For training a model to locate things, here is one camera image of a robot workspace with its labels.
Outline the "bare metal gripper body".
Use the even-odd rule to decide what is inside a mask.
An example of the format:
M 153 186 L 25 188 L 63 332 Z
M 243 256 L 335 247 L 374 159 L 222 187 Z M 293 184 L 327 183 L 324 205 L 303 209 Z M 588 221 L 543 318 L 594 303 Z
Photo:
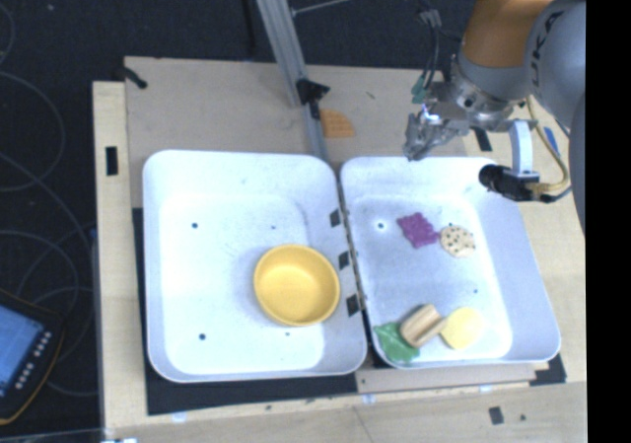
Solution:
M 464 136 L 471 128 L 506 130 L 515 107 L 515 101 L 497 99 L 467 81 L 435 82 L 424 93 L 417 116 L 425 128 L 442 125 Z

